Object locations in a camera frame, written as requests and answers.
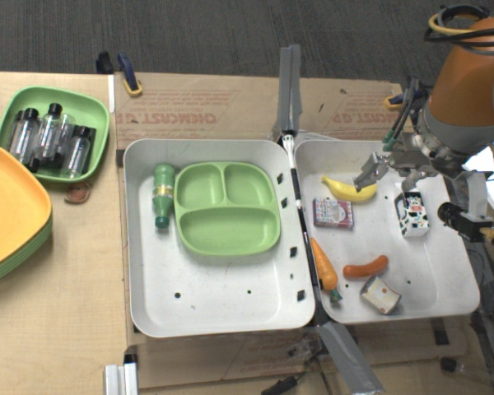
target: toy carrot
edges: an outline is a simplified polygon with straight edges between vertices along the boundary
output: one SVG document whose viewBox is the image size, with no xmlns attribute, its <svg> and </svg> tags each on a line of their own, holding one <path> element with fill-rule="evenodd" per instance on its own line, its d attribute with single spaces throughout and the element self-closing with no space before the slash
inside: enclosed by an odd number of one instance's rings
<svg viewBox="0 0 494 395">
<path fill-rule="evenodd" d="M 333 302 L 341 300 L 342 297 L 337 291 L 338 275 L 333 265 L 313 237 L 310 238 L 310 242 L 313 256 L 315 257 L 316 271 L 319 274 L 323 289 L 329 291 L 330 298 Z"/>
</svg>

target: yellow cable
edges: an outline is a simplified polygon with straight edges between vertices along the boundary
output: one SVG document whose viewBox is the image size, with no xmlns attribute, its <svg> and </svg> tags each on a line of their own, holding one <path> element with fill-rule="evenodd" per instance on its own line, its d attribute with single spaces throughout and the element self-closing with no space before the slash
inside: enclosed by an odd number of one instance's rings
<svg viewBox="0 0 494 395">
<path fill-rule="evenodd" d="M 428 20 L 428 26 L 430 26 L 435 32 L 439 32 L 445 35 L 459 35 L 467 34 L 468 32 L 473 32 L 473 30 L 456 30 L 454 28 L 445 28 L 444 26 L 439 26 L 436 24 L 438 14 L 436 13 Z"/>
</svg>

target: bottle label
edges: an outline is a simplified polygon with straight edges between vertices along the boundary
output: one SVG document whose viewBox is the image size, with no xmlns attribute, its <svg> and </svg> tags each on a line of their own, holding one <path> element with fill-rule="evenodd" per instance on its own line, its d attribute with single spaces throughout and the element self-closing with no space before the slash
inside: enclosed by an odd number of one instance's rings
<svg viewBox="0 0 494 395">
<path fill-rule="evenodd" d="M 168 184 L 158 184 L 154 187 L 152 197 L 167 196 L 168 198 L 174 197 L 174 188 Z"/>
</svg>

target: wooden surface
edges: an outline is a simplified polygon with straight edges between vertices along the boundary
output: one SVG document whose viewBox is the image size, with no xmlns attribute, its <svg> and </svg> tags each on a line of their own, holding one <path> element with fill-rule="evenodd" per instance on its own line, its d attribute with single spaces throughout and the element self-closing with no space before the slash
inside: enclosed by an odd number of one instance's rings
<svg viewBox="0 0 494 395">
<path fill-rule="evenodd" d="M 32 85 L 70 89 L 109 104 L 108 78 L 101 75 L 0 72 L 0 117 L 13 94 Z M 0 280 L 0 394 L 102 394 L 103 368 L 122 363 L 127 348 L 128 317 L 124 307 L 124 251 L 115 133 L 113 117 L 105 157 L 90 180 L 91 197 L 86 203 L 67 204 L 65 185 L 44 184 L 54 208 L 52 236 L 27 261 Z M 450 348 L 457 350 L 452 350 L 452 354 L 465 354 L 482 371 L 482 350 L 468 325 L 468 318 L 445 322 L 452 323 L 448 327 Z M 410 333 L 411 325 L 401 328 Z M 385 338 L 376 335 L 375 331 L 379 334 L 381 331 L 371 325 L 354 331 L 390 395 L 494 393 L 488 386 L 471 380 L 444 376 L 438 361 L 438 356 L 450 354 L 444 347 L 437 351 L 434 347 L 429 354 L 428 346 L 432 342 L 414 337 L 410 345 L 412 351 L 404 350 L 405 355 L 392 357 L 387 345 L 396 345 L 399 352 L 397 328 Z M 142 340 L 137 343 L 146 342 L 146 338 Z M 177 360 L 180 359 L 173 350 L 172 361 Z M 349 395 L 336 368 L 329 362 L 323 363 L 323 367 L 333 393 Z M 190 376 L 194 372 L 196 370 L 179 363 L 177 373 Z M 147 389 L 142 393 L 250 395 L 260 393 L 277 379 L 190 384 Z M 328 392 L 320 373 L 314 370 L 289 393 L 324 395 Z"/>
<path fill-rule="evenodd" d="M 24 86 L 56 86 L 108 106 L 101 75 L 0 72 L 0 117 Z M 126 348 L 119 186 L 114 119 L 105 158 L 81 205 L 66 185 L 44 184 L 53 203 L 52 236 L 0 280 L 0 394 L 102 394 L 105 365 Z"/>
</svg>

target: plastic tray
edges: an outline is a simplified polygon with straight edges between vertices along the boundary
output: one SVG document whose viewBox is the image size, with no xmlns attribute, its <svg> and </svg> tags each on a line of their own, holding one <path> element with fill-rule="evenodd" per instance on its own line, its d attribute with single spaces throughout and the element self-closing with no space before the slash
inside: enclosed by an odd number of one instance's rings
<svg viewBox="0 0 494 395">
<path fill-rule="evenodd" d="M 479 304 L 479 289 L 464 242 L 437 216 L 439 206 L 450 200 L 442 177 L 417 182 L 430 222 L 424 236 L 401 234 L 394 200 L 402 192 L 403 179 L 392 170 L 379 181 L 372 199 L 352 204 L 351 229 L 314 225 L 313 199 L 333 198 L 320 177 L 326 174 L 352 184 L 369 155 L 382 153 L 382 146 L 380 142 L 305 141 L 296 147 L 307 229 L 337 271 L 343 297 L 332 304 L 322 291 L 324 309 L 337 322 L 348 324 L 472 313 Z M 382 253 L 389 257 L 389 265 L 381 278 L 402 296 L 389 315 L 360 297 L 366 278 L 348 280 L 343 275 L 345 265 L 368 263 Z"/>
<path fill-rule="evenodd" d="M 154 167 L 168 163 L 179 172 L 209 161 L 246 162 L 268 175 L 282 223 L 270 249 L 256 256 L 201 256 L 184 246 L 175 221 L 167 230 L 156 229 Z M 281 147 L 270 141 L 143 139 L 127 148 L 123 164 L 130 311 L 141 332 L 180 337 L 267 331 L 300 328 L 311 320 L 315 298 Z"/>
<path fill-rule="evenodd" d="M 0 263 L 29 244 L 47 226 L 50 215 L 48 193 L 23 165 L 0 148 Z"/>
<path fill-rule="evenodd" d="M 110 113 L 107 108 L 100 101 L 88 95 L 50 86 L 28 86 L 19 90 L 12 97 L 0 121 L 0 146 L 6 145 L 9 130 L 18 111 L 34 108 L 39 111 L 40 117 L 42 117 L 53 102 L 61 104 L 63 113 L 73 116 L 76 124 L 96 130 L 95 139 L 90 149 L 90 163 L 85 174 L 72 179 L 61 177 L 57 170 L 44 167 L 40 167 L 39 171 L 35 173 L 35 177 L 61 183 L 76 183 L 88 179 L 100 163 L 110 130 Z"/>
<path fill-rule="evenodd" d="M 280 236 L 273 184 L 256 165 L 189 165 L 175 180 L 174 200 L 179 237 L 195 253 L 262 253 Z"/>
</svg>

